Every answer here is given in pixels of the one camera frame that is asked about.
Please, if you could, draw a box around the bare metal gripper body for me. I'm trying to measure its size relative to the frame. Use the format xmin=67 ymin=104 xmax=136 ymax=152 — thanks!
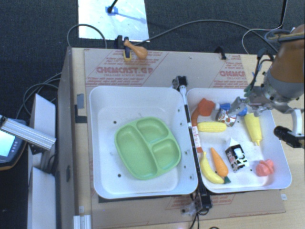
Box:
xmin=245 ymin=85 xmax=294 ymax=114

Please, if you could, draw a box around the blue round object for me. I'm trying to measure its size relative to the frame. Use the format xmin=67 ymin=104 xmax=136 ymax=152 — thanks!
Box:
xmin=237 ymin=105 xmax=249 ymax=117

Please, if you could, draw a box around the yellow mustard bottle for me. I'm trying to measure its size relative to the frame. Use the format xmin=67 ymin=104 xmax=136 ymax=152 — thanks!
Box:
xmin=244 ymin=112 xmax=263 ymax=146

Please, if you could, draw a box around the white printed can blue lid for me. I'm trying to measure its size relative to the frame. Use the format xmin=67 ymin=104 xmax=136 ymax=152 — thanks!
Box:
xmin=215 ymin=102 xmax=237 ymax=127

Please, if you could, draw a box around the yellow corn cob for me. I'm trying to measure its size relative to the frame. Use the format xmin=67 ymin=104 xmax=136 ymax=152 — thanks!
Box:
xmin=197 ymin=121 xmax=228 ymax=133

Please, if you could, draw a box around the orange squeeze bottle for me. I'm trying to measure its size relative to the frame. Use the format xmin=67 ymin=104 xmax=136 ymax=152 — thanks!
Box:
xmin=190 ymin=98 xmax=220 ymax=128

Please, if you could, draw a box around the white plastic tray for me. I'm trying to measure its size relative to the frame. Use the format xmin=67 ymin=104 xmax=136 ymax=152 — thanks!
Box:
xmin=89 ymin=85 xmax=199 ymax=200
xmin=186 ymin=87 xmax=293 ymax=194

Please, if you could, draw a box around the black and white milk carton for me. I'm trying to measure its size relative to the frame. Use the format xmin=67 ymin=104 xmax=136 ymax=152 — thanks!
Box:
xmin=224 ymin=138 xmax=250 ymax=173

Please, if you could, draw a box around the thin black and white rod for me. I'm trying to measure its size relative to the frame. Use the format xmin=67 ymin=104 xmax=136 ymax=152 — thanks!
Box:
xmin=179 ymin=84 xmax=204 ymax=197

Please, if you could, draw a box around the pink toy shrimp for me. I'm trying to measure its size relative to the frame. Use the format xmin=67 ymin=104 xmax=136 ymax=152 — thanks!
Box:
xmin=255 ymin=158 xmax=275 ymax=177

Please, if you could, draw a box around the orange carrot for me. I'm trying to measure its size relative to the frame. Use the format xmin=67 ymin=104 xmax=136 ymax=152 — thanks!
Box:
xmin=210 ymin=147 xmax=232 ymax=184

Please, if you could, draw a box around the yellow banana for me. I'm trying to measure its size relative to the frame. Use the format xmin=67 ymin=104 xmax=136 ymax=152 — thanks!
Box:
xmin=199 ymin=151 xmax=225 ymax=184

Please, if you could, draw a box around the brown cardboard board red print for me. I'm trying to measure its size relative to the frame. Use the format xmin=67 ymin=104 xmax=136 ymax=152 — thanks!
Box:
xmin=83 ymin=48 xmax=286 ymax=224

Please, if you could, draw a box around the tan toy chicken drumstick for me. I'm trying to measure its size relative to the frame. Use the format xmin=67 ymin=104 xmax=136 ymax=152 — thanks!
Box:
xmin=123 ymin=39 xmax=149 ymax=60

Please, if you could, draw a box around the green divided plate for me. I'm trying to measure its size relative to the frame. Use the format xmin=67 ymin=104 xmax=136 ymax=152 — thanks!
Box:
xmin=114 ymin=116 xmax=182 ymax=181

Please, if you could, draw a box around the black cylinder on white bracket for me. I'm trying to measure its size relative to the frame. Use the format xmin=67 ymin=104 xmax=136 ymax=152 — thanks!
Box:
xmin=273 ymin=107 xmax=305 ymax=149

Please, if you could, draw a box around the black block with thin wires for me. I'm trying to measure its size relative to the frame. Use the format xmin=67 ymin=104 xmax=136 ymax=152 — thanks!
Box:
xmin=172 ymin=75 xmax=189 ymax=89
xmin=181 ymin=191 xmax=213 ymax=217

